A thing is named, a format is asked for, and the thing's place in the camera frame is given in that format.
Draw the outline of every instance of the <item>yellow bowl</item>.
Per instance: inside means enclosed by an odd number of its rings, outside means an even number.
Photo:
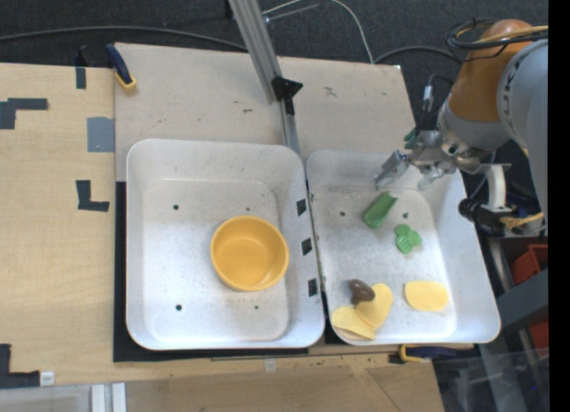
[[[220,279],[242,292],[274,286],[289,266],[289,249],[279,230],[248,215],[233,217],[216,229],[210,257]]]

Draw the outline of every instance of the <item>brown object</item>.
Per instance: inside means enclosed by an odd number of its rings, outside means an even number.
[[[359,279],[351,279],[350,282],[348,282],[348,287],[353,293],[351,299],[352,304],[358,304],[359,302],[371,302],[376,297],[372,287]]]
[[[501,20],[485,30],[481,38],[504,34],[531,25],[521,20]],[[501,54],[490,59],[476,59],[463,63],[449,96],[449,108],[455,116],[469,121],[498,122],[497,87],[510,59],[531,42],[507,46]],[[493,56],[501,48],[475,50],[466,60]]]

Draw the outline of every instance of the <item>potato slice toy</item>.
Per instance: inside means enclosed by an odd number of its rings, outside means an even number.
[[[374,328],[358,317],[352,306],[341,306],[337,308],[330,317],[330,324],[335,328],[345,330],[342,332],[343,335],[350,336],[350,333],[353,333],[365,339],[376,338]]]
[[[392,309],[394,296],[386,284],[376,284],[372,286],[372,290],[375,294],[374,299],[370,302],[359,302],[355,310],[356,314],[366,323],[374,328],[380,328]]]
[[[449,302],[444,285],[429,280],[407,282],[405,295],[408,304],[419,311],[440,311]]]

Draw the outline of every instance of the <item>yellow oval object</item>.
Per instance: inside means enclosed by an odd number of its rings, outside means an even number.
[[[341,306],[337,308],[330,316],[330,324],[341,331],[342,335],[351,337],[351,333],[365,339],[376,339],[374,328],[367,324],[356,314],[352,306]]]
[[[405,295],[408,304],[419,311],[440,311],[449,302],[444,285],[429,280],[407,282]]]
[[[216,273],[242,292],[274,286],[289,266],[289,249],[279,230],[256,216],[236,216],[222,223],[210,242]]]
[[[386,284],[376,284],[372,286],[372,290],[375,294],[374,299],[369,302],[359,302],[355,310],[356,314],[366,323],[374,328],[380,328],[392,309],[394,296]]]

